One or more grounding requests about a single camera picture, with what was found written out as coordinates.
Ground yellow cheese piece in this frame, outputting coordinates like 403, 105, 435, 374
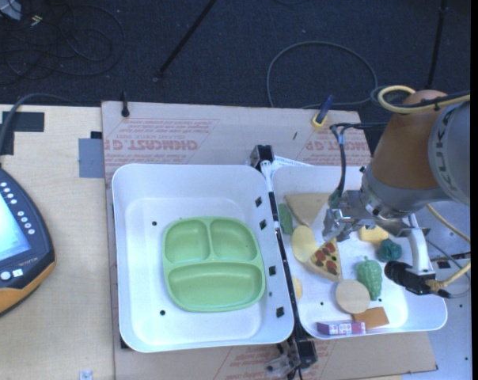
358, 225, 390, 247

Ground small pink and purple carton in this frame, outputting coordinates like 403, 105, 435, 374
316, 320, 367, 336

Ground black cylinder on white bracket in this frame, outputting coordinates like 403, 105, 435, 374
384, 214, 438, 296

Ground yellow oval chip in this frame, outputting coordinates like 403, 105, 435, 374
290, 225, 318, 264

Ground white plastic tray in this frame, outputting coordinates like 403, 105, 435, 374
111, 162, 296, 354
271, 164, 449, 340

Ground black block with thin wires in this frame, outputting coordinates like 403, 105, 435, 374
293, 338, 317, 368
249, 144, 274, 169

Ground pizza slice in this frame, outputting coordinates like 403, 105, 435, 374
306, 237, 343, 283

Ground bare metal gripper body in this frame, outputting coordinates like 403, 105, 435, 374
325, 189, 407, 230

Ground green grapes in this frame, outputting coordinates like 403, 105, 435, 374
355, 256, 384, 302

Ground brown cardboard board, red print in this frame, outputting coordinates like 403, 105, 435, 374
101, 101, 439, 380

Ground green toy vegetable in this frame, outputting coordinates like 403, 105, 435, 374
277, 203, 295, 236

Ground tan round biscuit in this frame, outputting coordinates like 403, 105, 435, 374
334, 279, 372, 315

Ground tan bread slice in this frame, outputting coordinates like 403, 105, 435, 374
283, 192, 332, 229

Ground green divided plate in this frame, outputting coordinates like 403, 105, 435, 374
161, 216, 267, 314

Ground orange square slice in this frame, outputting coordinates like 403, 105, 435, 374
351, 306, 391, 330

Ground dark green broccoli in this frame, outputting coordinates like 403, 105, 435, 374
375, 237, 404, 263

